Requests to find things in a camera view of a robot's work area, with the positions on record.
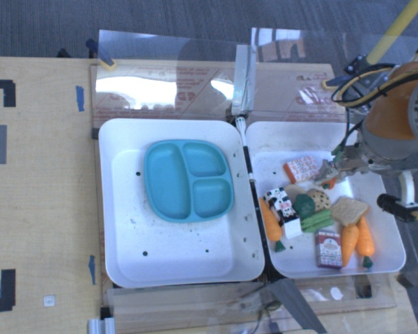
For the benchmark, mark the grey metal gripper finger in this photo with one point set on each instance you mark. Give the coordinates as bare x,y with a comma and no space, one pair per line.
323,172
339,177

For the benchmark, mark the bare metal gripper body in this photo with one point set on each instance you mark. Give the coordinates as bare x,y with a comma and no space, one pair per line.
353,161

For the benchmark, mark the small orange carrot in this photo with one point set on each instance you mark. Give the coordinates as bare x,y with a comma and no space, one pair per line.
329,184

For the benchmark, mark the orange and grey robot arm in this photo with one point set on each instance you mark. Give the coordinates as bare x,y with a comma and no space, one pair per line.
390,117

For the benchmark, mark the orange and white packet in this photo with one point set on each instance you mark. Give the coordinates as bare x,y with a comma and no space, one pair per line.
301,168

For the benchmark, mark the chocolate chip biscuit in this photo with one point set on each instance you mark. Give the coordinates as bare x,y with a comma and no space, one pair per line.
320,198

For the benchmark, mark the white bread slice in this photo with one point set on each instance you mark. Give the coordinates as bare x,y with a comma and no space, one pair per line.
349,210

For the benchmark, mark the tan bread piece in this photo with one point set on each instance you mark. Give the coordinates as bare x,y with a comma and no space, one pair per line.
294,190

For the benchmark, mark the green beans bundle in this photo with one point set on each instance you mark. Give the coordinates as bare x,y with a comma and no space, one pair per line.
317,220

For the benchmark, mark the black and white cow carton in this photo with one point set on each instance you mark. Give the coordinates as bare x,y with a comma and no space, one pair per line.
284,207

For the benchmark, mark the red carton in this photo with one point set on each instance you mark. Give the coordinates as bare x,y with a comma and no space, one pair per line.
329,250

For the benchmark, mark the white plastic tray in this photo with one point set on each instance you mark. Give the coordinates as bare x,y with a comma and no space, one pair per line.
181,249
369,256

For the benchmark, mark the brown cardboard board red print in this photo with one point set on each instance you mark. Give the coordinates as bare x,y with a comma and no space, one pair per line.
285,92

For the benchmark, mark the blue divided plate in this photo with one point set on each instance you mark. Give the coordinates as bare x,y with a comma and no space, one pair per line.
170,183

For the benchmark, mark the black cylinder on white bracket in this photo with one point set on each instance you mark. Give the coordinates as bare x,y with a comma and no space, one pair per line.
397,205

